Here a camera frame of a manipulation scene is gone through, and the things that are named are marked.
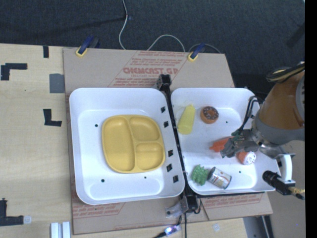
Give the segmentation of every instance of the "yellow plate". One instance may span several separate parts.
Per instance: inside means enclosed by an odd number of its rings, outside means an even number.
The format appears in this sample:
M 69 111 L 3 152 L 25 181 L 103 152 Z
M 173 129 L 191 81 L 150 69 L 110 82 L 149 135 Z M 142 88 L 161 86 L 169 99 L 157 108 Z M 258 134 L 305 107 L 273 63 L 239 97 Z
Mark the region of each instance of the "yellow plate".
M 165 161 L 161 131 L 150 117 L 109 117 L 103 123 L 102 142 L 108 165 L 120 173 L 152 171 Z

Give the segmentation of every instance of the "cardboard box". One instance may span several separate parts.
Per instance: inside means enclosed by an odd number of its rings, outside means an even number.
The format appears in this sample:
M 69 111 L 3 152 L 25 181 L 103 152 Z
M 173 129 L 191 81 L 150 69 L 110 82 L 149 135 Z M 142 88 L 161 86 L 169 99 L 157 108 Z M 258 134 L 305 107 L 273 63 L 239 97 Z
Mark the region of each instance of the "cardboard box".
M 153 199 L 105 205 L 86 205 L 75 191 L 69 96 L 82 87 L 155 87 L 160 74 L 170 74 L 171 91 L 182 87 L 234 87 L 225 55 L 199 54 L 194 62 L 188 53 L 88 49 L 83 57 L 76 48 L 63 50 L 68 147 L 72 184 L 74 234 L 165 226 L 177 223 L 165 209 L 179 198 Z M 201 222 L 271 214 L 266 193 L 202 198 L 200 214 L 188 222 Z

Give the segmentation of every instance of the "table surface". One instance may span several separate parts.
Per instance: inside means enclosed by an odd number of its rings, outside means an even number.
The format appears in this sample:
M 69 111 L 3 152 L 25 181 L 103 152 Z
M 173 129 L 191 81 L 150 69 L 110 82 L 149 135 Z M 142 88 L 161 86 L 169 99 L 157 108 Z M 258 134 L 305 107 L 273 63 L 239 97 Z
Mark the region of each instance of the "table surface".
M 0 197 L 7 215 L 30 215 L 31 224 L 0 227 L 0 238 L 48 237 L 50 223 L 72 220 L 65 94 L 50 93 L 49 75 L 63 74 L 62 47 L 0 44 L 0 64 L 27 63 L 27 70 L 11 70 L 0 84 Z M 43 109 L 61 127 L 44 126 Z M 183 230 L 173 237 L 184 237 Z M 155 237 L 164 227 L 112 231 L 76 237 Z M 246 238 L 242 218 L 188 223 L 188 237 Z

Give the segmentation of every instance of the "yellow clamp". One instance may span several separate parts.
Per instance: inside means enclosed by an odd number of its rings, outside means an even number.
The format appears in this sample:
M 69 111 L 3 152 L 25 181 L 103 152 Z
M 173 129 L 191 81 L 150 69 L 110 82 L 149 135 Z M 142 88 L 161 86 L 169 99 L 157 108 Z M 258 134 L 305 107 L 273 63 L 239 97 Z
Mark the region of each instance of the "yellow clamp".
M 193 54 L 194 51 L 190 52 L 189 55 L 187 56 L 188 61 L 195 61 L 198 57 L 198 55 L 196 55 L 194 58 L 191 58 L 190 56 Z
M 84 51 L 82 54 L 80 54 L 80 53 L 78 53 L 78 51 L 80 50 L 80 48 L 81 48 L 81 46 L 76 50 L 75 53 L 76 53 L 76 56 L 82 58 L 82 57 L 87 53 L 87 50 L 88 50 L 88 49 L 85 49 L 85 51 Z

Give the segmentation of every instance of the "black tape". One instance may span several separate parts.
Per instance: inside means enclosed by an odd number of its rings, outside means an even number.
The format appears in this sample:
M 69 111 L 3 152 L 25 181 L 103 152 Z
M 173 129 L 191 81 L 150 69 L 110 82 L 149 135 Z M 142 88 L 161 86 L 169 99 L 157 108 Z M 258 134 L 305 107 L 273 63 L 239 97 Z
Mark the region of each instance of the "black tape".
M 173 183 L 176 183 L 176 182 L 178 182 L 178 176 L 177 175 L 173 176 Z
M 51 109 L 43 109 L 43 112 L 44 112 L 44 119 L 45 119 L 44 125 L 61 127 L 61 121 L 52 121 Z
M 9 80 L 10 77 L 10 69 L 5 65 L 1 65 L 1 80 Z
M 7 200 L 4 198 L 0 200 L 0 226 L 14 226 L 14 225 L 23 225 L 24 217 L 7 217 L 6 215 L 6 203 Z
M 5 66 L 7 66 L 9 69 L 27 69 L 28 68 L 27 63 L 6 63 Z
M 48 46 L 43 46 L 43 57 L 44 58 L 49 58 L 50 57 L 50 52 L 49 52 L 49 47 Z
M 171 171 L 172 169 L 173 169 L 172 164 L 169 164 L 169 165 L 166 166 L 167 172 Z
M 5 65 L 1 65 L 0 79 L 9 80 L 11 69 L 26 70 L 27 68 L 28 68 L 27 63 L 6 63 Z
M 50 74 L 50 93 L 65 93 L 64 75 Z

